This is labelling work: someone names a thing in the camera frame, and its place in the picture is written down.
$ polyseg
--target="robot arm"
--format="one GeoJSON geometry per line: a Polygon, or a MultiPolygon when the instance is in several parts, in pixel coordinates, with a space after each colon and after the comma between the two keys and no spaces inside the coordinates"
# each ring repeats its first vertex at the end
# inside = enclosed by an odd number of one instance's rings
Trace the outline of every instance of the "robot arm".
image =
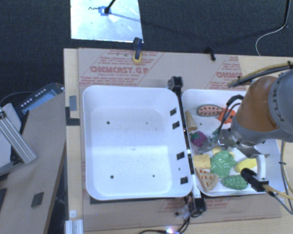
{"type": "Polygon", "coordinates": [[[293,142],[293,69],[279,78],[262,77],[249,87],[230,135],[247,146],[266,139],[293,142]]]}

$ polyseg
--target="green toy vegetable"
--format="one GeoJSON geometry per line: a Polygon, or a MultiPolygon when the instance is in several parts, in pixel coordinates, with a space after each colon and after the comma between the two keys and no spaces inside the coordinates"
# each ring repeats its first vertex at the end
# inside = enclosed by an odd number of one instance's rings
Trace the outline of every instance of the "green toy vegetable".
{"type": "Polygon", "coordinates": [[[233,156],[228,151],[223,150],[210,158],[210,172],[219,175],[220,178],[225,178],[229,176],[231,167],[236,164],[233,156]]]}
{"type": "Polygon", "coordinates": [[[224,186],[235,190],[243,190],[248,186],[248,183],[243,179],[241,175],[226,177],[222,180],[222,182],[224,186]]]}

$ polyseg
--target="white plastic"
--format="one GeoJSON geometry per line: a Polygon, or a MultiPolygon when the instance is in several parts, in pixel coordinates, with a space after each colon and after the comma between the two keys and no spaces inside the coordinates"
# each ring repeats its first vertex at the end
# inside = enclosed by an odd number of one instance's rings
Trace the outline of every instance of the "white plastic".
{"type": "Polygon", "coordinates": [[[178,99],[172,91],[91,86],[84,91],[83,106],[86,188],[93,198],[190,193],[187,148],[178,99]],[[173,128],[177,122],[180,126],[173,128]],[[178,159],[182,152],[184,157],[178,159]]]}
{"type": "MultiPolygon", "coordinates": [[[[6,104],[3,108],[3,111],[11,120],[12,124],[15,126],[17,130],[21,128],[21,121],[18,115],[16,114],[11,103],[6,104]]],[[[3,133],[0,132],[0,167],[10,163],[11,156],[11,144],[5,138],[3,133]]]]}
{"type": "MultiPolygon", "coordinates": [[[[198,126],[198,131],[203,132],[206,136],[212,137],[212,132],[216,130],[220,125],[220,121],[217,119],[218,116],[213,117],[201,117],[196,113],[197,108],[202,105],[212,104],[225,108],[226,103],[230,97],[241,94],[244,95],[245,92],[233,91],[233,90],[199,90],[199,89],[189,89],[183,93],[182,102],[185,111],[189,111],[192,114],[192,118],[198,126]]],[[[230,124],[224,124],[223,128],[229,128],[230,124]]],[[[192,155],[195,154],[197,147],[190,142],[192,155]]],[[[283,191],[283,182],[280,170],[280,151],[276,140],[268,139],[264,144],[258,144],[255,146],[262,155],[257,156],[256,159],[259,165],[259,169],[255,167],[253,170],[262,177],[269,180],[269,185],[276,188],[279,191],[283,191]]],[[[234,159],[237,162],[247,158],[236,148],[232,149],[234,153],[234,159]]],[[[210,157],[213,156],[212,151],[206,152],[210,157]]],[[[237,175],[234,168],[231,169],[230,175],[237,175]]],[[[197,185],[204,194],[208,196],[230,196],[230,195],[250,195],[250,194],[260,194],[256,192],[251,185],[244,190],[234,190],[227,188],[222,185],[221,181],[211,190],[206,191],[201,185],[200,181],[197,179],[197,185]]]]}

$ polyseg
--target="white cable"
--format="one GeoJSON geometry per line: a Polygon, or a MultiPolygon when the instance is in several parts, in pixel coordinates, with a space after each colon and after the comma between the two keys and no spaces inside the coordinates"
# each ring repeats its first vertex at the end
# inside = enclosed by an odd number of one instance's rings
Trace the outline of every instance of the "white cable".
{"type": "Polygon", "coordinates": [[[262,39],[263,37],[265,37],[265,36],[268,36],[268,35],[271,35],[271,34],[274,34],[274,33],[279,32],[279,31],[282,30],[285,26],[286,26],[286,24],[284,24],[284,25],[283,25],[281,28],[279,28],[278,30],[273,31],[273,32],[269,32],[269,33],[267,33],[267,34],[264,34],[264,35],[262,35],[260,38],[257,39],[256,44],[255,44],[255,48],[256,48],[256,52],[257,52],[257,54],[258,54],[259,56],[260,56],[260,53],[258,52],[258,48],[257,48],[257,44],[258,44],[259,40],[261,40],[261,39],[262,39]]]}
{"type": "Polygon", "coordinates": [[[291,0],[289,0],[289,8],[288,8],[288,11],[287,11],[286,19],[285,19],[284,24],[281,26],[281,28],[277,29],[276,31],[273,31],[273,32],[269,32],[269,33],[267,33],[267,34],[264,34],[264,35],[262,35],[260,38],[257,39],[256,44],[255,44],[255,49],[256,49],[256,52],[257,52],[257,54],[258,54],[259,56],[260,56],[260,53],[259,53],[258,48],[257,48],[257,44],[258,44],[259,40],[261,40],[261,39],[262,39],[263,37],[265,37],[265,36],[268,36],[268,35],[271,35],[271,34],[277,33],[277,32],[279,32],[280,30],[282,30],[284,27],[287,26],[290,6],[291,6],[291,0]]]}

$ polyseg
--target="black cable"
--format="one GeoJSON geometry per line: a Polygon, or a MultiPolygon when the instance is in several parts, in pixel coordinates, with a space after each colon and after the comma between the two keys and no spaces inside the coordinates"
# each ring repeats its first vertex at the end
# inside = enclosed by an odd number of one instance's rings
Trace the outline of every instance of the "black cable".
{"type": "Polygon", "coordinates": [[[284,13],[284,19],[283,19],[284,25],[287,25],[287,23],[288,23],[290,4],[291,4],[291,0],[287,0],[286,7],[285,7],[285,13],[284,13]]]}
{"type": "Polygon", "coordinates": [[[185,221],[185,222],[183,223],[183,225],[178,229],[177,232],[179,232],[179,234],[183,234],[183,233],[186,231],[186,229],[188,228],[189,223],[190,223],[190,217],[188,217],[188,218],[186,219],[186,221],[185,221]]]}
{"type": "Polygon", "coordinates": [[[155,233],[162,233],[162,234],[167,233],[167,231],[162,231],[162,230],[145,230],[145,231],[140,232],[139,234],[147,233],[147,232],[155,232],[155,233]]]}
{"type": "Polygon", "coordinates": [[[34,91],[24,91],[24,92],[16,92],[16,93],[12,93],[9,94],[5,97],[3,97],[3,99],[0,101],[0,105],[3,103],[3,101],[11,96],[15,96],[15,95],[20,95],[20,94],[32,94],[34,91]]]}
{"type": "Polygon", "coordinates": [[[191,215],[191,217],[193,217],[193,218],[197,218],[197,217],[199,217],[200,215],[202,215],[202,213],[203,213],[203,212],[199,212],[198,214],[193,213],[193,214],[191,215]]]}
{"type": "Polygon", "coordinates": [[[234,101],[236,101],[237,99],[240,99],[240,100],[243,100],[243,96],[242,95],[236,95],[236,96],[232,96],[229,100],[228,100],[228,102],[226,103],[226,109],[225,109],[225,111],[224,111],[224,114],[223,114],[223,118],[222,118],[222,120],[221,120],[221,123],[220,123],[220,126],[216,129],[217,130],[217,134],[219,134],[220,133],[220,130],[221,130],[221,128],[223,127],[223,125],[224,125],[224,123],[225,123],[225,121],[226,121],[226,117],[228,117],[229,115],[230,115],[230,112],[233,110],[233,108],[236,106],[236,105],[239,105],[240,103],[237,103],[237,104],[235,104],[235,105],[233,105],[232,107],[231,107],[231,109],[229,110],[229,112],[228,112],[228,114],[227,114],[227,111],[228,111],[228,108],[229,108],[229,106],[234,102],[234,101]]]}
{"type": "Polygon", "coordinates": [[[255,78],[265,76],[265,75],[269,75],[269,74],[276,73],[276,72],[281,72],[281,71],[284,71],[284,70],[287,70],[287,69],[293,69],[293,64],[291,64],[291,62],[288,62],[288,65],[286,65],[286,66],[280,66],[280,67],[267,69],[267,70],[264,70],[264,71],[262,71],[260,73],[257,73],[257,74],[251,75],[251,76],[247,76],[247,77],[245,77],[243,79],[239,79],[238,81],[230,84],[228,87],[231,88],[231,87],[236,87],[236,86],[239,86],[239,85],[244,85],[247,82],[252,81],[255,78]]]}

